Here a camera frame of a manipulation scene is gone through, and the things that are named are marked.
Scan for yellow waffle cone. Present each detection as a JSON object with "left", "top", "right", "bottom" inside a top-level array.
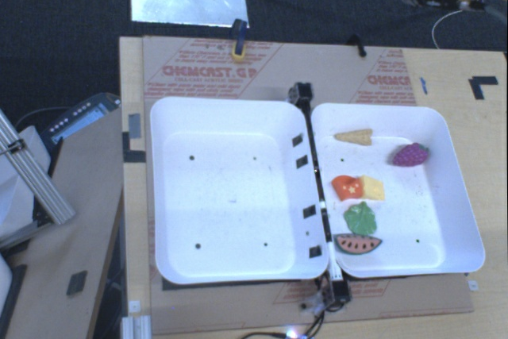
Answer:
[{"left": 333, "top": 128, "right": 375, "bottom": 147}]

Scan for black block with thin wires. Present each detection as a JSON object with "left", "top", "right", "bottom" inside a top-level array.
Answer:
[
  {"left": 316, "top": 276, "right": 353, "bottom": 314},
  {"left": 287, "top": 81, "right": 315, "bottom": 106}
]

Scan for yellow cheese slice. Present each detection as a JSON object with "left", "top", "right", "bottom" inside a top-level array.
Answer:
[{"left": 359, "top": 175, "right": 386, "bottom": 202}]

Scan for white plastic tray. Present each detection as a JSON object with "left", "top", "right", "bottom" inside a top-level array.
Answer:
[
  {"left": 310, "top": 102, "right": 487, "bottom": 279},
  {"left": 149, "top": 95, "right": 331, "bottom": 286}
]

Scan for green lettuce leaf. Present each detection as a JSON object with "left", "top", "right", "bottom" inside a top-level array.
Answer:
[{"left": 343, "top": 201, "right": 379, "bottom": 237}]

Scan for purple grapes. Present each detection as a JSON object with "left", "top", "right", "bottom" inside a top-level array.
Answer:
[{"left": 391, "top": 142, "right": 431, "bottom": 168}]

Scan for brown cardboard board red print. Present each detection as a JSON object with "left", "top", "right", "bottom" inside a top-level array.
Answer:
[{"left": 141, "top": 36, "right": 475, "bottom": 325}]

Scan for thin black and white rod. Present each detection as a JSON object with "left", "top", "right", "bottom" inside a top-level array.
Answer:
[{"left": 298, "top": 98, "right": 343, "bottom": 283}]

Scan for red watermelon slice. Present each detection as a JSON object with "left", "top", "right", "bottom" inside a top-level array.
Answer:
[{"left": 333, "top": 233, "right": 383, "bottom": 256}]

